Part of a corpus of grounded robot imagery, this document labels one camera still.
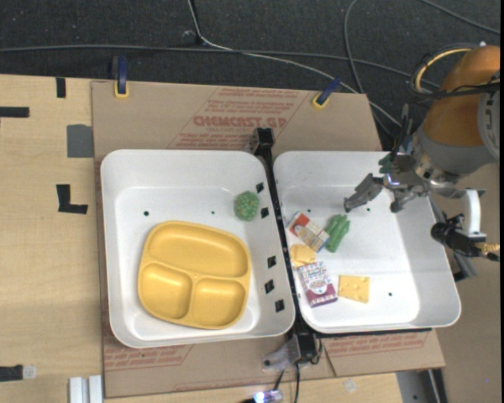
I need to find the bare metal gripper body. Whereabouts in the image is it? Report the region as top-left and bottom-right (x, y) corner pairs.
(381, 150), (462, 198)

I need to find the green toy vegetable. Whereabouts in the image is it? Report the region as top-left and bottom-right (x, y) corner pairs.
(323, 213), (352, 254)

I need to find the white plastic tray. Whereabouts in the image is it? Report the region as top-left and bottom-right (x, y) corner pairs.
(99, 149), (297, 349)
(272, 149), (463, 335)

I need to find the white and red carton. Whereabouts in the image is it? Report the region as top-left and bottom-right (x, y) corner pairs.
(286, 212), (331, 254)

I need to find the yellow toy chip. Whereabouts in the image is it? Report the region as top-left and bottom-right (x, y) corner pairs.
(289, 243), (317, 269)

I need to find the thin black rod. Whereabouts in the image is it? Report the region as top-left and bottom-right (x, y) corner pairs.
(261, 151), (305, 336)

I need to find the yellow cheese slice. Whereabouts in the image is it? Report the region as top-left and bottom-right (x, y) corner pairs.
(337, 274), (371, 305)

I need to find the purple and white carton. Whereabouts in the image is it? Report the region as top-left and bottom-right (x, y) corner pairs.
(297, 260), (339, 309)

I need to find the yellow divided plate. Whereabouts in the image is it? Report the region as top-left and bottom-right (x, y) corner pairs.
(136, 219), (254, 332)

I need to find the brown cardboard board red print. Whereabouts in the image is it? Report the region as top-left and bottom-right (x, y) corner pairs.
(89, 80), (447, 399)

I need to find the black cylinder on white bracket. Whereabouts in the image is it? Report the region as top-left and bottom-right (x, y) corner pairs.
(429, 187), (488, 259)

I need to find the black block with thin wires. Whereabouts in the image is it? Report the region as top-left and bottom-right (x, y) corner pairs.
(261, 331), (323, 372)
(244, 127), (276, 157)

